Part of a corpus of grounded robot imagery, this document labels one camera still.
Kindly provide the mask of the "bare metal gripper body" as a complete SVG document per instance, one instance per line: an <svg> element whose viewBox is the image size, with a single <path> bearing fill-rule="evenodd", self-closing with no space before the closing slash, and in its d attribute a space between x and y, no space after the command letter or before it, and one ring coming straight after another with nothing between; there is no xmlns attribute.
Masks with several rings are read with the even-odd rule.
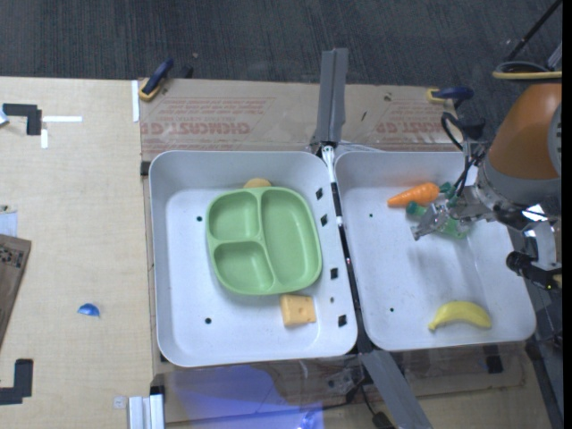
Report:
<svg viewBox="0 0 572 429"><path fill-rule="evenodd" d="M446 203L449 216L463 224L494 221L493 206L494 197L476 184L465 186L460 194L455 194Z"/></svg>

